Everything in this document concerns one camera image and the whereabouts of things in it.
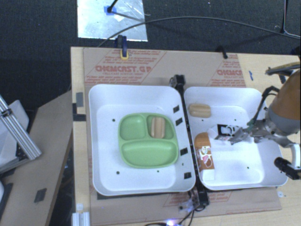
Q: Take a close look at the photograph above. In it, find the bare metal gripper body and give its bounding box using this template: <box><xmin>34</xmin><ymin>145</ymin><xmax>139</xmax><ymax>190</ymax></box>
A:
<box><xmin>247</xmin><ymin>119</ymin><xmax>291</xmax><ymax>148</ymax></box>

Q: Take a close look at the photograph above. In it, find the white carton with black print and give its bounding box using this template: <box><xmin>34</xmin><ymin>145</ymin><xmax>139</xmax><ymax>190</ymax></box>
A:
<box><xmin>206</xmin><ymin>123</ymin><xmax>243</xmax><ymax>142</ymax></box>

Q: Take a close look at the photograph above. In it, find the white plastic tray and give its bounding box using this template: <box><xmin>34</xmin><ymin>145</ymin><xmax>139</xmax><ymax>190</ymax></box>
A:
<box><xmin>183</xmin><ymin>86</ymin><xmax>289</xmax><ymax>191</ymax></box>
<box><xmin>88</xmin><ymin>83</ymin><xmax>197</xmax><ymax>197</ymax></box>

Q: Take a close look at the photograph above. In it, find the brown and white carton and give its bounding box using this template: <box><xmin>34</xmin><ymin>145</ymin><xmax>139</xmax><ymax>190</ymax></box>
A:
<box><xmin>194</xmin><ymin>132</ymin><xmax>216</xmax><ymax>181</ymax></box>

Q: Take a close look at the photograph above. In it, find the thin black rod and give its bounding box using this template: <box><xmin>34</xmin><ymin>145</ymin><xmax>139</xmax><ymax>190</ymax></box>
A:
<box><xmin>178</xmin><ymin>85</ymin><xmax>204</xmax><ymax>199</ymax></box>

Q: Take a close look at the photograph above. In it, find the tan toy bread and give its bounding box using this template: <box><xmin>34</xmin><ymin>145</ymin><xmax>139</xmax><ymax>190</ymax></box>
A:
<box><xmin>150</xmin><ymin>116</ymin><xmax>166</xmax><ymax>138</ymax></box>
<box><xmin>188</xmin><ymin>103</ymin><xmax>212</xmax><ymax>118</ymax></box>

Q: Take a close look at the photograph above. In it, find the brown cardboard board red print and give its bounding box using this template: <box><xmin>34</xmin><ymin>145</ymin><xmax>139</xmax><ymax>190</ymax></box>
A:
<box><xmin>82</xmin><ymin>47</ymin><xmax>283</xmax><ymax>226</ymax></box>

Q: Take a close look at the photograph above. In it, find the green divided plate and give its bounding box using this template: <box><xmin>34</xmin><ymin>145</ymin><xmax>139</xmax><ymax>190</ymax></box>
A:
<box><xmin>118</xmin><ymin>113</ymin><xmax>180</xmax><ymax>170</ymax></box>

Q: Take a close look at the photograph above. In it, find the black cylinder on white bracket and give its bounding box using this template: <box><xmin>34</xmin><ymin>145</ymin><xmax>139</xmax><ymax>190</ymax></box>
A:
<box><xmin>274</xmin><ymin>143</ymin><xmax>301</xmax><ymax>181</ymax></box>

